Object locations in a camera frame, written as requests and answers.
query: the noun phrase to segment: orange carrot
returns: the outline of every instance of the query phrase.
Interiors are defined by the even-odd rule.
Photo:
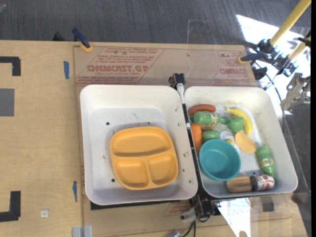
[[[214,105],[195,105],[189,109],[189,116],[193,116],[196,112],[210,112],[214,113],[216,107]]]
[[[191,124],[191,132],[192,132],[194,146],[196,148],[196,153],[198,155],[199,150],[202,146],[202,129],[200,125],[197,123]]]

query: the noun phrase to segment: table surface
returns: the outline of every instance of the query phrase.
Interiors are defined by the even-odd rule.
[[[72,227],[84,226],[81,185],[77,202],[73,191],[74,181],[80,184],[81,179],[74,70],[74,46],[78,45],[65,41],[0,40],[0,56],[18,56],[22,72],[20,77],[13,77],[11,64],[0,63],[0,88],[15,91],[14,116],[0,117],[0,212],[8,211],[10,191],[21,191],[21,217],[18,221],[0,222],[0,236],[71,236]],[[120,47],[124,43],[97,45]],[[128,46],[187,48],[186,44]],[[65,79],[63,61],[69,62],[69,79]],[[41,218],[43,209],[49,210],[49,217]],[[283,210],[283,217],[269,218],[265,214],[266,219],[261,217],[251,223],[254,235],[306,236],[297,204],[289,200],[277,209]],[[166,233],[130,236],[158,237]],[[235,236],[228,224],[198,225],[197,236],[219,235]]]

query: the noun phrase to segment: gray square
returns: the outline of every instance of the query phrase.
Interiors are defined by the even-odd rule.
[[[14,89],[0,88],[0,117],[14,116]]]

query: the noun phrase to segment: gray carpet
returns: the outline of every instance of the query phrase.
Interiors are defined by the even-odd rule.
[[[59,32],[73,40],[77,27],[90,41],[245,44],[241,15],[279,27],[300,0],[0,0],[1,40],[52,40]],[[311,6],[291,29],[301,34],[311,28]],[[199,31],[199,22],[208,22]],[[310,105],[286,116],[293,139],[291,153],[298,153],[297,167],[304,175],[297,193],[309,236],[311,230],[311,136]]]

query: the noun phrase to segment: yellow rod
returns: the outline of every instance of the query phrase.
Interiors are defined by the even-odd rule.
[[[301,54],[302,52],[304,52],[306,49],[308,48],[308,46],[305,45],[304,42],[299,43],[294,49],[293,51],[288,55],[288,59],[290,61],[293,61],[299,54]]]
[[[310,6],[312,0],[300,0],[296,7],[292,10],[290,15],[286,18],[280,26],[276,34],[270,39],[270,44],[274,46],[282,35],[290,30],[295,22],[300,18],[303,12]]]

